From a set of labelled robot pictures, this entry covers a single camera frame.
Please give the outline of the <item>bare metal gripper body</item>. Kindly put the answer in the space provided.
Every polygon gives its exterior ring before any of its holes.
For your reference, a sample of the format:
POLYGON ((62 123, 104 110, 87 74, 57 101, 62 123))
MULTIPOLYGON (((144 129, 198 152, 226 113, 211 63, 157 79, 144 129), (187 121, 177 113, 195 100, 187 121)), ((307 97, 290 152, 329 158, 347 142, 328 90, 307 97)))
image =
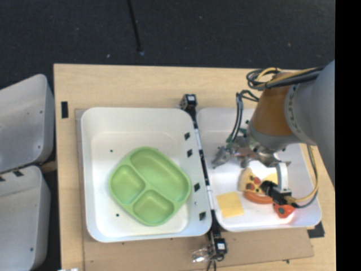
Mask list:
POLYGON ((258 161, 265 167, 276 167, 279 163, 291 164, 290 161, 281 161, 276 157, 276 150, 269 149, 256 141, 247 138, 236 138, 234 141, 234 156, 240 160, 240 165, 245 168, 251 161, 258 161))

